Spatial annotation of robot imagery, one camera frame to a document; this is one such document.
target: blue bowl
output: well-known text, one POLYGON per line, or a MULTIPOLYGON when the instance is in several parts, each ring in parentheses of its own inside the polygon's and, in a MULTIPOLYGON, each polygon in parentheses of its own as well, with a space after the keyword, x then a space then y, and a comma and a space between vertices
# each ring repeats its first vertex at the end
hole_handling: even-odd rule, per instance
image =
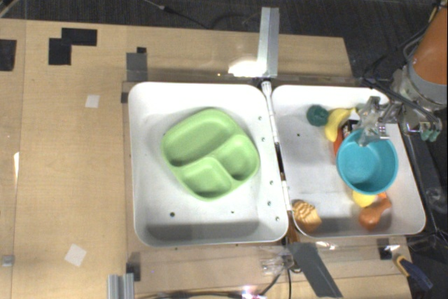
POLYGON ((363 130, 353 131, 341 144, 336 167, 352 190, 377 195, 389 188, 397 176, 398 157, 392 142, 380 140, 358 145, 363 130))

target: yellow banana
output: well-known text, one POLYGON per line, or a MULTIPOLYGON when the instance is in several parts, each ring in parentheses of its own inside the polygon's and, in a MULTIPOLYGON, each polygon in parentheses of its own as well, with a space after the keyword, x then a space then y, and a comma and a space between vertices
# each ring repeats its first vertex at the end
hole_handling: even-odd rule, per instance
POLYGON ((330 112, 328 116, 328 122, 325 125, 325 136, 331 142, 336 141, 337 129, 339 128, 342 121, 349 118, 351 109, 335 109, 330 112))

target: white square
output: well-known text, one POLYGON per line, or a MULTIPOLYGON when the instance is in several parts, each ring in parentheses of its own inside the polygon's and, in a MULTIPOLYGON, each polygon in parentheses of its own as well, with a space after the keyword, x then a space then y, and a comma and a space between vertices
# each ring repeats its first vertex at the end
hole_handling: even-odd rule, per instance
POLYGON ((80 248, 76 244, 72 244, 64 259, 76 267, 80 267, 86 253, 87 251, 84 249, 80 248))
POLYGON ((88 95, 87 100, 85 100, 85 107, 91 109, 97 109, 99 105, 99 95, 88 95))

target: green divided plate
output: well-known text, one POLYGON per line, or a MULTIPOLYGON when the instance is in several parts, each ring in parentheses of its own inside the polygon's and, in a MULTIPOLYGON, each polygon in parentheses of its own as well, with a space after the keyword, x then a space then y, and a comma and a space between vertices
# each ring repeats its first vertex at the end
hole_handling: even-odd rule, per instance
POLYGON ((257 149, 226 113, 207 109, 173 126, 162 155, 176 178, 201 200, 216 200, 249 180, 260 167, 257 149))

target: wooden surface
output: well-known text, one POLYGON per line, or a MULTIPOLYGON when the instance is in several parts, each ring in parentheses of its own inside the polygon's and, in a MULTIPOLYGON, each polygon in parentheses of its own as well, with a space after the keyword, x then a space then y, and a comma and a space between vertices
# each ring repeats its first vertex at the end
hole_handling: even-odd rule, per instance
MULTIPOLYGON (((14 97, 17 92, 6 92, 9 83, 0 79, 0 93, 14 99, 15 104, 9 109, 11 120, 0 125, 12 126, 17 135, 21 126, 11 297, 105 298, 107 276, 123 274, 127 260, 120 103, 126 53, 134 53, 137 46, 146 47, 150 70, 225 72, 230 62, 256 55, 258 35, 32 21, 26 22, 25 27, 7 20, 0 20, 0 35, 2 39, 18 37, 24 44, 20 48, 25 51, 22 82, 20 65, 12 73, 0 73, 10 83, 23 87, 22 108, 20 99, 14 97), (74 46, 69 67, 48 66, 48 39, 60 38, 62 27, 97 29, 98 44, 74 46), (16 28, 22 29, 22 33, 14 35, 16 28), (88 95, 100 96, 97 109, 85 107, 88 95), (20 117, 19 110, 21 124, 12 121, 14 113, 15 118, 20 117), (64 259, 72 244, 87 252, 80 267, 64 259)), ((279 72, 351 74, 342 39, 280 36, 279 43, 279 72)), ((0 101, 1 105, 8 103, 2 97, 0 101)), ((201 251, 216 257, 208 262, 215 263, 214 267, 203 267, 202 272, 188 256, 179 262, 174 249, 166 257, 166 253, 145 248, 142 255, 150 258, 149 265, 157 275, 153 281, 136 286, 169 290, 185 284, 185 288, 198 288, 200 281, 196 279, 203 277, 204 270, 208 272, 208 288, 232 285, 225 285, 225 274, 217 267, 226 262, 232 268, 231 259, 236 252, 225 248, 201 251)), ((251 255, 251 251, 259 249, 245 251, 248 261, 244 271, 255 272, 260 278, 257 284, 269 282, 269 277, 260 274, 259 252, 251 255)), ((383 293, 384 298, 409 297, 406 279, 391 262, 380 263, 371 257, 352 261, 340 258, 330 259, 329 267, 335 273, 351 268, 337 280, 348 298, 380 298, 378 293, 383 293), (381 283, 381 288, 372 286, 374 283, 381 283)), ((0 284, 11 280, 3 268, 0 275, 0 284)), ((314 297, 303 278, 295 280, 293 298, 314 297)), ((285 297, 287 290, 285 284, 279 284, 269 297, 285 297)), ((8 294, 1 295, 0 298, 9 299, 8 294)))

